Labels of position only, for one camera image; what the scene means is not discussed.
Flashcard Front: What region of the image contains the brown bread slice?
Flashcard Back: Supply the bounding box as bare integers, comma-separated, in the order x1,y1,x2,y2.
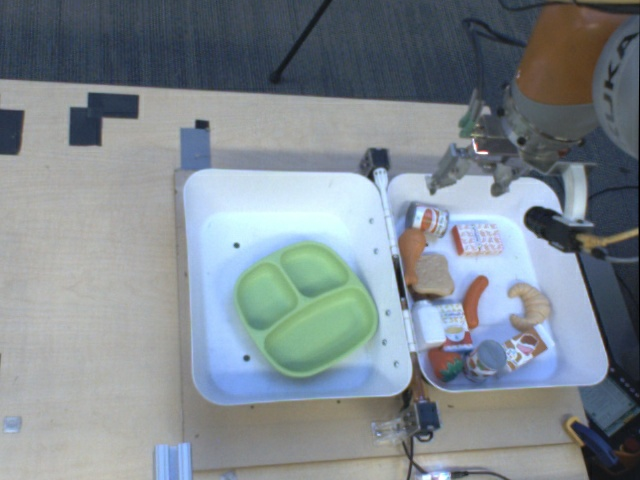
413,253,456,299

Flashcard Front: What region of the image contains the black block with wires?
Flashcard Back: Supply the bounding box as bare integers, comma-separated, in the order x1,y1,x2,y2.
360,147,392,176
414,400,443,435

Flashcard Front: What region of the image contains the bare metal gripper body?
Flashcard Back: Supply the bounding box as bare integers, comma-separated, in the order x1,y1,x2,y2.
468,114,584,175

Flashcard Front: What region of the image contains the brown and white carton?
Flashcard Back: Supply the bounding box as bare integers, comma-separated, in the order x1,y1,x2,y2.
501,323,557,372

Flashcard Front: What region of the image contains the tan croissant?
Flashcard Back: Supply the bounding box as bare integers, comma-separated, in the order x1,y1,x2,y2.
506,281,553,332

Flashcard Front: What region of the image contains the orange patterned packet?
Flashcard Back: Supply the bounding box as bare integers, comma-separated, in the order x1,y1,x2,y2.
451,222,505,258

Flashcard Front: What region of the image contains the orange sausage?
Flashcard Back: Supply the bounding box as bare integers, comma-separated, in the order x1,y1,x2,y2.
461,274,490,331

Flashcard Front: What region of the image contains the black cylinder on white bracket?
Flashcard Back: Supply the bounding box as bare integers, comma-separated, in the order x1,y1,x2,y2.
523,162,597,254

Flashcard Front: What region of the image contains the grey can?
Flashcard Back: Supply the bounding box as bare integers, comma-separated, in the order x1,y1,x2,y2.
464,338,509,385

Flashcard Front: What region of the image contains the orange and white can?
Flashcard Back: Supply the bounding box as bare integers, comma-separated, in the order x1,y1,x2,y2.
404,201,451,240

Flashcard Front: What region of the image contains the thin black and white rod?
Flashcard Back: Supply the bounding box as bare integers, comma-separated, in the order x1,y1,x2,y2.
371,167,419,354

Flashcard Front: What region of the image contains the white plastic tray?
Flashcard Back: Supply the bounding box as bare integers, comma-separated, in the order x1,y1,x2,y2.
386,172,611,394
181,168,414,407

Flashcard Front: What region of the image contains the orange chicken drumstick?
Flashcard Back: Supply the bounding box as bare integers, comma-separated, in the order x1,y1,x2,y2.
397,227,429,287

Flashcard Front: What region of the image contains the white and red carton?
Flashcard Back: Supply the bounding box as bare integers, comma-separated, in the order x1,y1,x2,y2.
411,299,474,354

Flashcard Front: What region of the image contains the green divided plate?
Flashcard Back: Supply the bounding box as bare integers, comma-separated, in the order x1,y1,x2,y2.
233,240,380,380

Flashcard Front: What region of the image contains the red strawberry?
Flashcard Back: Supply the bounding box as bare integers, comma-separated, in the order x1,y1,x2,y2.
426,345,467,384

